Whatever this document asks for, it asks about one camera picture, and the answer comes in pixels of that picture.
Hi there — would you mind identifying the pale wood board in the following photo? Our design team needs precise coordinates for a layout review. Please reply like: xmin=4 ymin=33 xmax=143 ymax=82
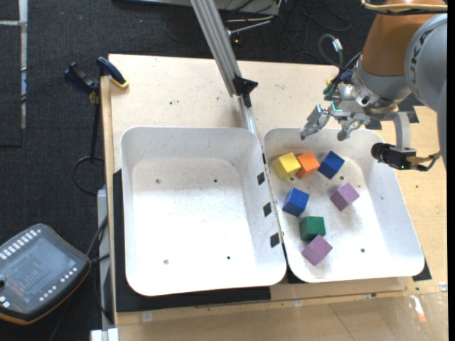
xmin=100 ymin=53 xmax=448 ymax=325

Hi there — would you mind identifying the white plastic tray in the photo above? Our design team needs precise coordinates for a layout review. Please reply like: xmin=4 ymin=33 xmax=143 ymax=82
xmin=119 ymin=125 xmax=287 ymax=297
xmin=262 ymin=127 xmax=426 ymax=284

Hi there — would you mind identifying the yellow cube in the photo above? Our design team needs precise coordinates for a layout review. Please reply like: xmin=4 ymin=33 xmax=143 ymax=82
xmin=272 ymin=151 xmax=302 ymax=181

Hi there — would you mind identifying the black cylinder on white bracket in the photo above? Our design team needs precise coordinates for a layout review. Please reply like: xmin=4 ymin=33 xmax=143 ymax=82
xmin=370 ymin=111 xmax=417 ymax=171

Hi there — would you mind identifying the purple cube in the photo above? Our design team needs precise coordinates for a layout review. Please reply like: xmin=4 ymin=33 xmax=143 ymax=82
xmin=301 ymin=234 xmax=333 ymax=266
xmin=329 ymin=182 xmax=360 ymax=212

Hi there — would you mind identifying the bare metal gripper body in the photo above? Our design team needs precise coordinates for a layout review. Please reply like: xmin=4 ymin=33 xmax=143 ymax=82
xmin=330 ymin=83 xmax=400 ymax=121

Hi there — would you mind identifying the green cube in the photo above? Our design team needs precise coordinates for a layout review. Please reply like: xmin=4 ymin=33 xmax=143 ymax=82
xmin=299 ymin=215 xmax=327 ymax=242

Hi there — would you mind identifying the blue cube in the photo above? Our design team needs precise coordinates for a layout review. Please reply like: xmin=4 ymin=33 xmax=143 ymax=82
xmin=317 ymin=150 xmax=346 ymax=180
xmin=282 ymin=187 xmax=310 ymax=218

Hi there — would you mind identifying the thin black and white rod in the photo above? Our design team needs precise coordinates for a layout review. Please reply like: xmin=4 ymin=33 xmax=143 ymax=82
xmin=241 ymin=96 xmax=286 ymax=249

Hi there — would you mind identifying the orange cube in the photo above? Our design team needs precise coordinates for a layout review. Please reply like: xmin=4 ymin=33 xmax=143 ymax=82
xmin=296 ymin=151 xmax=321 ymax=180

